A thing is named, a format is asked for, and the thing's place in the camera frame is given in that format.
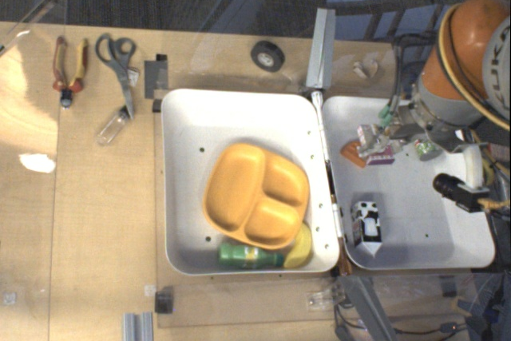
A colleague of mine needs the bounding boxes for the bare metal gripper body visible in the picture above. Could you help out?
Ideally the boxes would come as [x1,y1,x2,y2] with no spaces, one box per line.
[387,101,442,142]

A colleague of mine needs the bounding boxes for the white and pink carton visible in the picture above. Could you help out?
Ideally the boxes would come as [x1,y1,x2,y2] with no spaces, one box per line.
[356,124,378,147]

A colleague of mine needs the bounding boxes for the pink and purple carton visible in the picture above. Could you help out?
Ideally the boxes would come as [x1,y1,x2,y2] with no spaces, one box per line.
[366,145,397,167]

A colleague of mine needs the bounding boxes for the orange toy carrot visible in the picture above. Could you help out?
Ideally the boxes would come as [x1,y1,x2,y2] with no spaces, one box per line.
[339,141,368,169]

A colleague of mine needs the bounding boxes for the green and white can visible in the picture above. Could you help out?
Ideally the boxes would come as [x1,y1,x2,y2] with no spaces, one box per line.
[414,138,442,162]

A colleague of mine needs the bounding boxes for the white plastic tray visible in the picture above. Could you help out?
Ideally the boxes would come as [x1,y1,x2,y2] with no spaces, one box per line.
[160,88,341,276]
[321,95,497,271]

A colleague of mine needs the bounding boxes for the crumpled white paper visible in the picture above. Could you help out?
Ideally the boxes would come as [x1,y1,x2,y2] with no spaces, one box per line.
[351,55,380,79]

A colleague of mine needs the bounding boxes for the black and white carton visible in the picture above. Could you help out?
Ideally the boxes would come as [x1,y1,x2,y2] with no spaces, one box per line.
[350,200,383,258]

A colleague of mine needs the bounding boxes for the yellow banana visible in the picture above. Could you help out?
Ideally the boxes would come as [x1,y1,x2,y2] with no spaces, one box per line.
[283,222,314,270]

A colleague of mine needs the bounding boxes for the orange divided plate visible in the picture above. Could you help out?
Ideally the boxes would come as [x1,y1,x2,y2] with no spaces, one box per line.
[202,142,311,251]

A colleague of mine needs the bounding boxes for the black tape roll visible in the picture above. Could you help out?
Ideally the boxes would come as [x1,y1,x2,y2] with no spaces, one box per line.
[250,40,286,73]

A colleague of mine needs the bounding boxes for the green plastic bottle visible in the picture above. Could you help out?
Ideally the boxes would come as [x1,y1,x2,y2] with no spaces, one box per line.
[217,243,286,270]

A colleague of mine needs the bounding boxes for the clear plastic bottle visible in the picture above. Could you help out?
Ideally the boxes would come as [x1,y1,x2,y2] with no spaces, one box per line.
[95,107,131,147]

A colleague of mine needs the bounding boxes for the grey scissors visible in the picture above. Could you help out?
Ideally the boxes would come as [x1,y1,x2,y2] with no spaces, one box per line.
[94,33,139,121]

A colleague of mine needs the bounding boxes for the red and yellow pliers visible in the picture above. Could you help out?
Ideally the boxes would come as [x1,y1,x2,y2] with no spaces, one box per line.
[52,36,90,109]

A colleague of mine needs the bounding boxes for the black cylinder on white bracket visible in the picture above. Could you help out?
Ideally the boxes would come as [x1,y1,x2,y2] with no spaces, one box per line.
[433,142,491,213]

